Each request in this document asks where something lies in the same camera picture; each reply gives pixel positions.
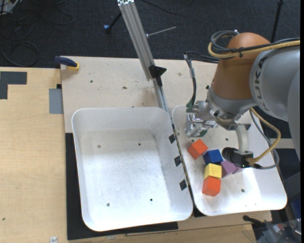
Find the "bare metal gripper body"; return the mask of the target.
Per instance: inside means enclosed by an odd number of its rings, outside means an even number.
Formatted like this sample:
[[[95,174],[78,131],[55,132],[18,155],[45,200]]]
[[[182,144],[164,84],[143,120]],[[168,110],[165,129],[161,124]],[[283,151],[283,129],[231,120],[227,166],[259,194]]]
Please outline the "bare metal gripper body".
[[[191,120],[197,124],[207,123],[209,128],[216,128],[222,126],[229,130],[231,126],[236,124],[236,121],[241,118],[241,114],[233,114],[224,111],[216,104],[207,101],[197,101],[196,103],[189,103],[186,105],[186,121]]]

